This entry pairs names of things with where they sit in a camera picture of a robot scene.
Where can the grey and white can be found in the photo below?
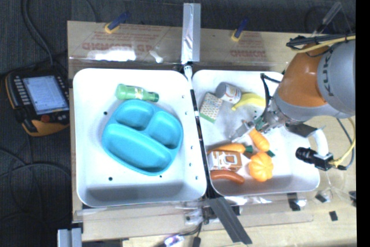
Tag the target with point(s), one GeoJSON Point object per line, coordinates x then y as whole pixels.
{"type": "Point", "coordinates": [229, 93]}

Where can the red sausage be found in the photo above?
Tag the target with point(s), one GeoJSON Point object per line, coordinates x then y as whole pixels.
{"type": "Point", "coordinates": [227, 176]}

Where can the long orange carrot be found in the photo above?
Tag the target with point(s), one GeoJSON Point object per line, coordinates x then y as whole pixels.
{"type": "Point", "coordinates": [231, 148]}

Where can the brown cardboard board red print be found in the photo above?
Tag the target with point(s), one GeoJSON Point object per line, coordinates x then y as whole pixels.
{"type": "Point", "coordinates": [138, 40]}

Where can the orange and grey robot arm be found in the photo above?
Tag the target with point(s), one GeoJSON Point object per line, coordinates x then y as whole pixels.
{"type": "Point", "coordinates": [303, 84]}

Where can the blue divided plate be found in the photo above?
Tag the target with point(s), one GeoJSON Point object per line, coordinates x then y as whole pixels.
{"type": "Point", "coordinates": [138, 147]}

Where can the white plastic tray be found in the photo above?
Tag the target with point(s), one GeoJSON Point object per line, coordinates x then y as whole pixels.
{"type": "Point", "coordinates": [289, 179]}
{"type": "Point", "coordinates": [95, 182]}

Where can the short orange carrot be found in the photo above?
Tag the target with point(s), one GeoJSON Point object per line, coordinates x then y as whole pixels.
{"type": "Point", "coordinates": [260, 140]}

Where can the yellow banana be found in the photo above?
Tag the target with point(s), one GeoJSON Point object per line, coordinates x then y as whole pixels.
{"type": "Point", "coordinates": [253, 99]}

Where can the green plastic bottle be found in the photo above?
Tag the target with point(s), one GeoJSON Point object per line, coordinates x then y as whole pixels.
{"type": "Point", "coordinates": [131, 92]}

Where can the black cylinder on white bracket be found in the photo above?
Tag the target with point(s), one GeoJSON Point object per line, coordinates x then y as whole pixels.
{"type": "Point", "coordinates": [319, 159]}

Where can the green and white patterned packet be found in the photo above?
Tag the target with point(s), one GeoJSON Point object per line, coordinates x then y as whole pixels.
{"type": "Point", "coordinates": [211, 107]}

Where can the orange pumpkin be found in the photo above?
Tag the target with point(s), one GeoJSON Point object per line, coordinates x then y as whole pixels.
{"type": "Point", "coordinates": [261, 167]}

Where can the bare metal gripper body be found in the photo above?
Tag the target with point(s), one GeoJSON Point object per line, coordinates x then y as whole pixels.
{"type": "Point", "coordinates": [271, 120]}

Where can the brown and white carton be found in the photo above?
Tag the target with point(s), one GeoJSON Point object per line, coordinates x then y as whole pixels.
{"type": "Point", "coordinates": [225, 161]}

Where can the thin black and white rod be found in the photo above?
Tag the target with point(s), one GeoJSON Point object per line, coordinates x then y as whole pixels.
{"type": "Point", "coordinates": [199, 130]}

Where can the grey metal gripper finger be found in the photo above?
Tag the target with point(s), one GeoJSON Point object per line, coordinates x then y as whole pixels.
{"type": "Point", "coordinates": [248, 124]}
{"type": "Point", "coordinates": [238, 132]}

